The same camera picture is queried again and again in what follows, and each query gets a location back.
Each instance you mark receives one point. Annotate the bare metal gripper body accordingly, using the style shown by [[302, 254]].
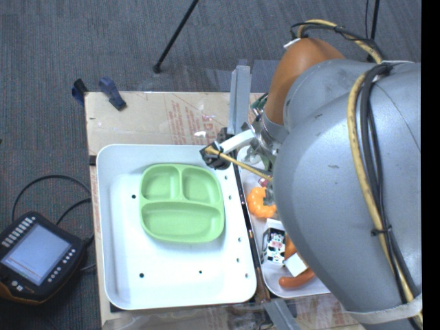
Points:
[[269, 142]]

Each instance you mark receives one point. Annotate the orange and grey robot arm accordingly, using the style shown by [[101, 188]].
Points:
[[337, 170]]

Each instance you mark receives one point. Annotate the small red and white item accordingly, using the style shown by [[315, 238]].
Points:
[[263, 182]]

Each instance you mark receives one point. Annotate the white cow print carton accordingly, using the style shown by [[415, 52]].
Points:
[[274, 244]]

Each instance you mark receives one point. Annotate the green divided plate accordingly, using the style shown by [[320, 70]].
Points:
[[182, 215]]

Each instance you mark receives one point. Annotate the brown cardboard board red print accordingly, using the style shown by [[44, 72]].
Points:
[[151, 119]]

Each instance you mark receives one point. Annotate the small white box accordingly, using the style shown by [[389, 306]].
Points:
[[295, 265]]

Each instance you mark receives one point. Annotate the orange toy sausage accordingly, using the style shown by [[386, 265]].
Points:
[[292, 282]]

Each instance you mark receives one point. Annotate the white plastic tray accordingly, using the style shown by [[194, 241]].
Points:
[[275, 284], [172, 273]]

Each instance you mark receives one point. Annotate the black tripod leg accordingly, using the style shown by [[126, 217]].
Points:
[[178, 29], [375, 19]]

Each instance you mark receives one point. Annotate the black cylinder on white bracket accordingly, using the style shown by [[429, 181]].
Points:
[[216, 156]]

